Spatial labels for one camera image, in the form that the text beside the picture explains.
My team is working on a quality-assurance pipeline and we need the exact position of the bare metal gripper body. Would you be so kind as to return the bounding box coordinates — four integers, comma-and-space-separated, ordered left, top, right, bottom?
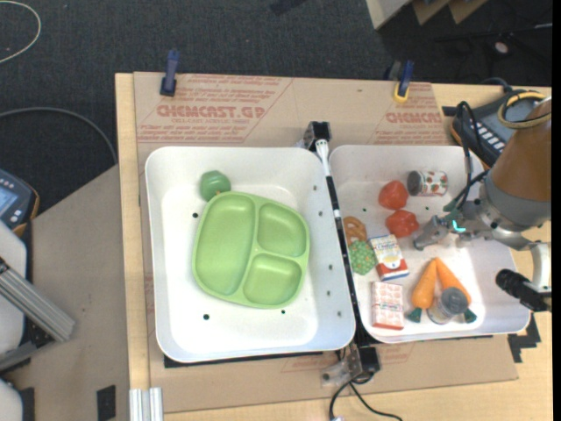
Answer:
453, 198, 543, 252

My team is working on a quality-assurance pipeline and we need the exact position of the white and red carton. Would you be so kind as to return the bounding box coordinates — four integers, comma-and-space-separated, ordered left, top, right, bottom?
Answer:
368, 233, 411, 282

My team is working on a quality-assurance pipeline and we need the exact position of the small can with strawberry print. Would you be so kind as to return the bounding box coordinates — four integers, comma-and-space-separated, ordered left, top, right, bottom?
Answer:
406, 169, 450, 198

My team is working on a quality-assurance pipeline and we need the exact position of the orange toy carrot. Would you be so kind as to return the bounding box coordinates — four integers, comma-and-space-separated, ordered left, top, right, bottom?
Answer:
434, 256, 479, 325
406, 258, 440, 324

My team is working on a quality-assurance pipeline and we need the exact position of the white plastic tray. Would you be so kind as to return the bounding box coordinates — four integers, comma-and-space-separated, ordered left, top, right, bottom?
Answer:
144, 146, 357, 364
327, 144, 532, 345

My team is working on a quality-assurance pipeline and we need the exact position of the small grey can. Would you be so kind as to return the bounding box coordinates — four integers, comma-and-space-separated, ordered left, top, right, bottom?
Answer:
426, 286, 470, 325

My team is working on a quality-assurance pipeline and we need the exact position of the brown toy pretzel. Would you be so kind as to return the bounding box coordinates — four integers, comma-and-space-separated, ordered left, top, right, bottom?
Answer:
342, 216, 369, 246

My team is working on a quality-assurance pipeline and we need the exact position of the pink and orange packet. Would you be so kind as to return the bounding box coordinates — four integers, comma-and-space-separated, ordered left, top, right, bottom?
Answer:
370, 281, 406, 332

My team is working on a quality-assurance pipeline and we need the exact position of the thin black and white rod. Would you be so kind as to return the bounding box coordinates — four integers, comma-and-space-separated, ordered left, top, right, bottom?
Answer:
315, 139, 366, 346

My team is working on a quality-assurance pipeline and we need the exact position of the green divided plate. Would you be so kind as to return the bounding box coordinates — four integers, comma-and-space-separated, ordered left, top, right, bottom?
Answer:
190, 190, 311, 310

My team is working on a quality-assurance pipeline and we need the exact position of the green toy apple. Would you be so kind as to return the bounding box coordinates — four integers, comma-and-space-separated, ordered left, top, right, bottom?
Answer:
199, 169, 232, 202

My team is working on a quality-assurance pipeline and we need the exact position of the brown cardboard board, red print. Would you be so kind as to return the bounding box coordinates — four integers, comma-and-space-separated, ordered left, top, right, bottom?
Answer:
132, 71, 521, 414

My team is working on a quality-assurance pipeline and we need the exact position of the black cylinder on white bracket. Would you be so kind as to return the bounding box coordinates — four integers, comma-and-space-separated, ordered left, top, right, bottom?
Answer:
494, 241, 552, 313

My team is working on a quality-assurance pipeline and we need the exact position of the black block with thin wires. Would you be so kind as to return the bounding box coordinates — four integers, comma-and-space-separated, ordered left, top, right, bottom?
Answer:
306, 120, 332, 143
358, 346, 382, 375

